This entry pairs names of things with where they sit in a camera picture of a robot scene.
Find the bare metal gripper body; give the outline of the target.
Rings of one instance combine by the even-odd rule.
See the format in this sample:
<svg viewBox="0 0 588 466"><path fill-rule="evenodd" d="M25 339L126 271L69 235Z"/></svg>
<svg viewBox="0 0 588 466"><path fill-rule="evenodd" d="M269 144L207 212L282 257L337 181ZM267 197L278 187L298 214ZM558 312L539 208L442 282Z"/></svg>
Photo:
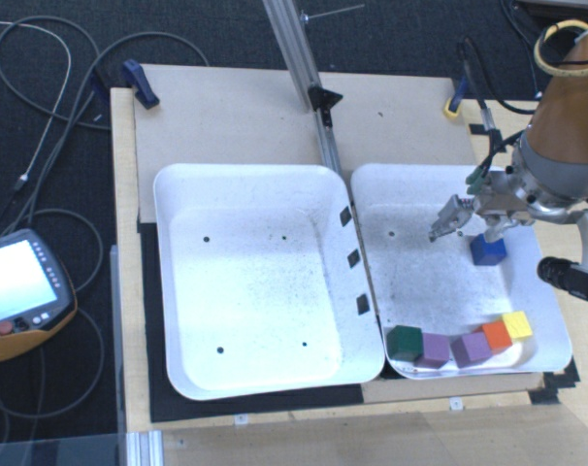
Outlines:
<svg viewBox="0 0 588 466"><path fill-rule="evenodd" d="M588 201L588 157L563 161L514 154L506 170L494 170L491 162L487 157L478 167L474 211L498 226L532 220L577 224L587 214L582 204Z"/></svg>

